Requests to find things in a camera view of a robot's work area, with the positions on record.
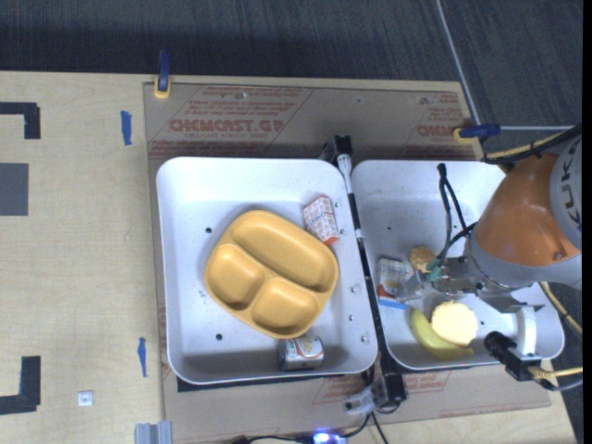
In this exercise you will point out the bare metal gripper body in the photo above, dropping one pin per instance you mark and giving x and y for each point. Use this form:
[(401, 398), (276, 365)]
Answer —
[(455, 276)]

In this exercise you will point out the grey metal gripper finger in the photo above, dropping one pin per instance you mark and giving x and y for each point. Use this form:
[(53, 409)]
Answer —
[(410, 291)]

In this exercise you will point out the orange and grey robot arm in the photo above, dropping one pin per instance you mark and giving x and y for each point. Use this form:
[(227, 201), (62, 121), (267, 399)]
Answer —
[(522, 220)]

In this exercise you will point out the white packet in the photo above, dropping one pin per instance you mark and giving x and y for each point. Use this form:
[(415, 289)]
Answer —
[(390, 275)]

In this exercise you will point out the tan biscuit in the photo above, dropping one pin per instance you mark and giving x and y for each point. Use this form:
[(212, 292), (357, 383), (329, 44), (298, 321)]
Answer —
[(421, 257)]

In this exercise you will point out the pale yellow round biscuit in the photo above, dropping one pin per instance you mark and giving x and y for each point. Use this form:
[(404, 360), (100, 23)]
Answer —
[(454, 323)]

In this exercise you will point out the yellow banana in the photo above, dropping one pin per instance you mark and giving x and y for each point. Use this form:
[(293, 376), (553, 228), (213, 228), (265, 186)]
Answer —
[(427, 338)]

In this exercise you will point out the thin black and white rod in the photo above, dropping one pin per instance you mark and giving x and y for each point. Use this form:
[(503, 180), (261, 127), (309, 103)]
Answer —
[(358, 238)]

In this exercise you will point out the white plastic tray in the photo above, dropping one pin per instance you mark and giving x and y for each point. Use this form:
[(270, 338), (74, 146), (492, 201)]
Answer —
[(194, 257), (402, 201)]

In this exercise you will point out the orange and white carton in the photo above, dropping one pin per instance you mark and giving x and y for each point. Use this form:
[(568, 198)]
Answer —
[(320, 219)]

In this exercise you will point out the silver and orange can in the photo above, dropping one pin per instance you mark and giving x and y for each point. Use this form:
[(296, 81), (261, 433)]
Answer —
[(300, 353)]

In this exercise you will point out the orange divided plate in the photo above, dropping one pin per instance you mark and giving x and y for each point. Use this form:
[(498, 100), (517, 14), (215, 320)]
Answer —
[(273, 271)]

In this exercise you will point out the brown cardboard board red print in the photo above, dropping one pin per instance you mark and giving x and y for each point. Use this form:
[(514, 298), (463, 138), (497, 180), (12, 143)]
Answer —
[(393, 114)]

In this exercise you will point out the small white square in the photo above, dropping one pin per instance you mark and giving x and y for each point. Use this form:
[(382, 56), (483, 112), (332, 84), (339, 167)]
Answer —
[(85, 398)]

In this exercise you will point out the black cylinder on white bracket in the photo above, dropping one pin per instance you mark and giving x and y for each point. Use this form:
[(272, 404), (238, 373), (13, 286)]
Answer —
[(511, 349)]

